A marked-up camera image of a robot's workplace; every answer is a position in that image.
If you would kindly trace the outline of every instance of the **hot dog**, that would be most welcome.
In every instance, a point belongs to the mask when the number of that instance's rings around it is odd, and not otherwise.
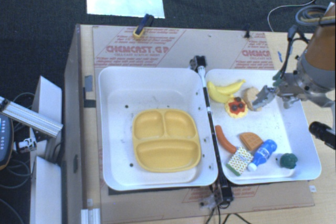
[[[216,131],[217,140],[223,146],[223,148],[225,148],[230,153],[235,154],[237,151],[237,148],[226,139],[223,133],[222,127],[220,125],[216,125],[215,131]]]

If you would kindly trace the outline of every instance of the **white tray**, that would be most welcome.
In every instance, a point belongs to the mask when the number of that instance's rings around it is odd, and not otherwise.
[[[258,90],[264,85],[272,86],[272,77],[276,71],[270,70],[238,70],[238,69],[213,69],[206,75],[206,81],[213,82],[216,86],[225,86],[245,79],[240,91],[235,97],[242,97],[243,91],[250,87]],[[259,165],[255,172],[244,171],[241,176],[236,176],[225,165],[231,153],[219,145],[222,167],[228,180],[235,184],[260,184],[271,182],[284,182],[294,180],[313,180],[321,173],[320,160],[308,130],[308,123],[298,101],[290,109],[284,109],[282,99],[276,97],[270,104],[263,107],[262,111],[248,111],[244,118],[231,118],[224,109],[224,105],[210,100],[215,125],[221,125],[226,138],[235,146],[244,146],[239,139],[243,132],[258,134],[262,140],[273,139],[277,150],[270,159]],[[294,153],[297,158],[295,169],[280,168],[276,162],[277,154]]]
[[[182,68],[108,67],[99,75],[103,176],[115,190],[207,186],[218,174],[199,75]],[[180,109],[194,119],[201,143],[199,164],[175,173],[143,169],[132,143],[134,117],[147,109]]]

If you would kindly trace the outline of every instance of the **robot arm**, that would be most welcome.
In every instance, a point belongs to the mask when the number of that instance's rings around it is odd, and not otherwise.
[[[281,97],[286,109],[298,100],[317,104],[322,108],[331,108],[333,112],[333,128],[322,123],[312,123],[310,132],[317,138],[335,149],[335,101],[330,100],[326,93],[335,89],[335,4],[323,17],[313,20],[317,28],[310,41],[293,26],[288,31],[288,48],[283,67],[273,77],[273,87],[264,86],[253,102],[253,108],[264,106],[275,96]],[[287,73],[286,67],[294,35],[298,33],[300,40],[308,45],[300,57],[297,57],[297,68],[293,73]]]

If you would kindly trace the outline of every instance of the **yellow and black clamp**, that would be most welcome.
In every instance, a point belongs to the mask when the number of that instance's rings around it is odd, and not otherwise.
[[[154,21],[154,16],[146,14],[142,18],[142,20],[141,20],[140,24],[138,25],[138,27],[133,31],[133,37],[140,38],[142,36],[143,32],[145,31],[144,27],[146,25],[152,26],[153,21]]]

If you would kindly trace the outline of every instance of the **green checkered block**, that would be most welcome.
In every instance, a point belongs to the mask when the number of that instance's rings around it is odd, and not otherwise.
[[[239,147],[236,153],[226,164],[226,167],[229,168],[236,176],[240,176],[252,160],[253,155],[243,147]]]

